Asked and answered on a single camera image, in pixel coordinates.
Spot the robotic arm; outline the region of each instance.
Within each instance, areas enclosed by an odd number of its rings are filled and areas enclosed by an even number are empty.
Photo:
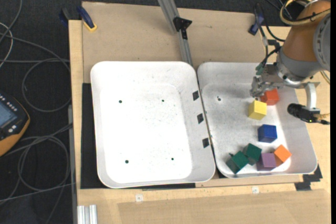
[[[307,105],[290,104],[288,112],[306,122],[330,124],[318,119],[320,110],[316,108],[316,90],[319,83],[305,82],[319,71],[330,72],[330,7],[327,1],[305,0],[307,5],[297,20],[289,21],[280,12],[280,17],[292,28],[278,48],[276,62],[261,63],[257,75],[253,77],[250,95],[260,97],[266,91],[284,86],[305,89]]]

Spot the green block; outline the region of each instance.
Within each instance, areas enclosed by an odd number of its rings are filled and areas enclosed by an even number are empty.
[[[226,165],[232,172],[237,174],[245,165],[248,164],[248,159],[243,152],[238,151],[236,155],[233,155],[231,159],[226,162]]]
[[[248,164],[254,165],[260,159],[261,148],[258,148],[257,146],[249,143],[246,147],[244,147],[243,153],[248,159]]]

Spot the block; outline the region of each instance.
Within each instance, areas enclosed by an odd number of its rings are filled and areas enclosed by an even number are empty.
[[[283,145],[278,146],[274,151],[277,166],[283,164],[292,154]]]
[[[232,155],[231,158],[226,162],[226,165],[235,174],[237,174],[247,164],[248,164],[248,159],[242,151],[238,151],[235,155]]]
[[[254,100],[248,107],[248,116],[251,119],[261,120],[267,114],[267,104]]]
[[[249,143],[247,146],[244,147],[243,153],[248,159],[248,164],[254,165],[260,159],[261,148]]]
[[[267,105],[275,105],[279,101],[278,89],[274,88],[271,91],[266,91],[262,97],[260,97],[261,102]]]
[[[275,125],[263,124],[258,128],[259,142],[272,143],[277,138],[277,127]]]
[[[257,162],[258,171],[271,171],[277,167],[274,153],[262,153]]]

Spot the blue block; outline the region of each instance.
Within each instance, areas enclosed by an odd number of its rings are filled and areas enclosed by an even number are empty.
[[[278,135],[276,126],[263,124],[258,128],[258,141],[272,143],[277,138]]]

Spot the yellow block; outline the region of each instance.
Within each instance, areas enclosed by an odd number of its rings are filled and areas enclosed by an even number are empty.
[[[254,100],[248,107],[249,118],[261,120],[267,114],[267,103]]]

